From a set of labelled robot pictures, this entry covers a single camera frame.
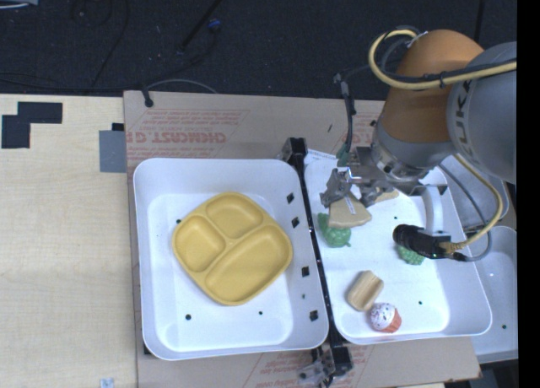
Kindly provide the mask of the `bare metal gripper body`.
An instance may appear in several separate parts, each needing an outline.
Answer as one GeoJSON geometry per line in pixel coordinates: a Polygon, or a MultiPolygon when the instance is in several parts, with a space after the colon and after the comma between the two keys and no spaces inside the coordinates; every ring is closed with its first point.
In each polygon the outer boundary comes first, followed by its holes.
{"type": "Polygon", "coordinates": [[[348,154],[347,182],[357,185],[363,195],[394,189],[410,194],[428,173],[429,169],[397,160],[385,148],[357,147],[348,154]]]}

